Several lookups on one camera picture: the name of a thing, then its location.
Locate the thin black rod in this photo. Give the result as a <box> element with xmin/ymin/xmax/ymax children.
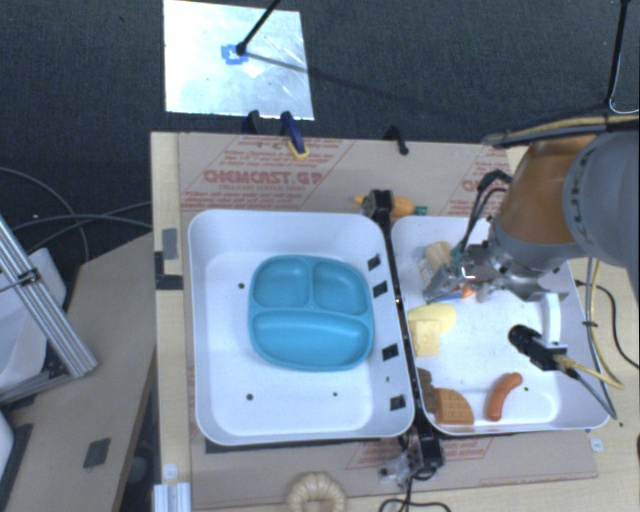
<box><xmin>377</xmin><ymin>209</ymin><xmax>436</xmax><ymax>446</ymax></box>

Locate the cream bread roll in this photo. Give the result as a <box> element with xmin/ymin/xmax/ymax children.
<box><xmin>424</xmin><ymin>241</ymin><xmax>454</xmax><ymax>272</ymax></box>

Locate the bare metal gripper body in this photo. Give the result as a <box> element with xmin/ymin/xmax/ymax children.
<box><xmin>455</xmin><ymin>243</ymin><xmax>570</xmax><ymax>304</ymax></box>

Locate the orange sausage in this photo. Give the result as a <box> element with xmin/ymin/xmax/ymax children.
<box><xmin>486</xmin><ymin>372</ymin><xmax>524</xmax><ymax>422</ymax></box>

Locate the brown cardboard board red print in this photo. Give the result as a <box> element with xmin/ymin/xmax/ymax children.
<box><xmin>177</xmin><ymin>132</ymin><xmax>600</xmax><ymax>502</ymax></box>

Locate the black block with thin wires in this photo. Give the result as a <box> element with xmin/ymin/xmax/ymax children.
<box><xmin>399</xmin><ymin>428</ymin><xmax>446</xmax><ymax>482</ymax></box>
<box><xmin>366</xmin><ymin>188</ymin><xmax>395</xmax><ymax>217</ymax></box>

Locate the black cylinder on white bracket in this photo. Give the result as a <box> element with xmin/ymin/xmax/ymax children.
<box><xmin>508</xmin><ymin>292</ymin><xmax>571</xmax><ymax>372</ymax></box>

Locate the dark brown biscuit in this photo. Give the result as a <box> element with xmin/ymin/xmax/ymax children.
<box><xmin>416</xmin><ymin>367</ymin><xmax>437</xmax><ymax>415</ymax></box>

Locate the pale yellow bread slice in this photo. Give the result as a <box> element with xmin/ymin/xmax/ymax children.
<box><xmin>407</xmin><ymin>302</ymin><xmax>458</xmax><ymax>335</ymax></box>

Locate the orange carrot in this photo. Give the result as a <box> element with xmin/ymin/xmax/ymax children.
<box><xmin>353</xmin><ymin>195</ymin><xmax>429</xmax><ymax>218</ymax></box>

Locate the white plastic tray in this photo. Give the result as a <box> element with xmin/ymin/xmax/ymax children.
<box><xmin>187</xmin><ymin>208</ymin><xmax>417</xmax><ymax>446</ymax></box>
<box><xmin>389</xmin><ymin>214</ymin><xmax>612</xmax><ymax>435</ymax></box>

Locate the blue divided plate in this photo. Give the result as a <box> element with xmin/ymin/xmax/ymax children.
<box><xmin>247</xmin><ymin>254</ymin><xmax>376</xmax><ymax>372</ymax></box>

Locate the yellow cheese wedge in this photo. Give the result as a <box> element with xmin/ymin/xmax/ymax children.
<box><xmin>409</xmin><ymin>319</ymin><xmax>442</xmax><ymax>358</ymax></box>

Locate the brown waffle biscuit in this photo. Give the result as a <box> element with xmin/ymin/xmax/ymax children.
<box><xmin>432</xmin><ymin>387</ymin><xmax>475</xmax><ymax>427</ymax></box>

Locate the beige doughnut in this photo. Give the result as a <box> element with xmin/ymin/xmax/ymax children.
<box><xmin>286</xmin><ymin>471</ymin><xmax>347</xmax><ymax>512</ymax></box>

